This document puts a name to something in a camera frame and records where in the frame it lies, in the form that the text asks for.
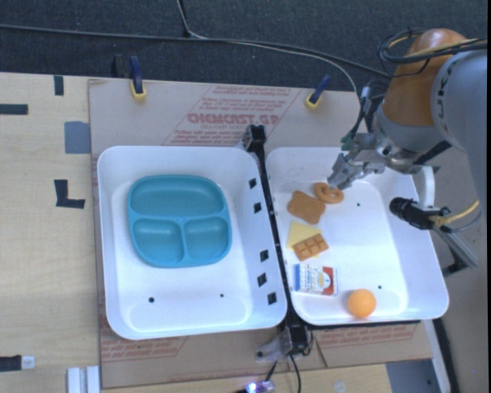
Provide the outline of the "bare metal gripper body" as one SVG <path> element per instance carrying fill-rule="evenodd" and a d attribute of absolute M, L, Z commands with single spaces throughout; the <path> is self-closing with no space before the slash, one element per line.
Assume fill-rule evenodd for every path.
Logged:
<path fill-rule="evenodd" d="M 356 133 L 345 141 L 346 161 L 354 176 L 381 174 L 385 168 L 409 173 L 414 167 L 414 153 L 395 144 L 385 135 Z"/>

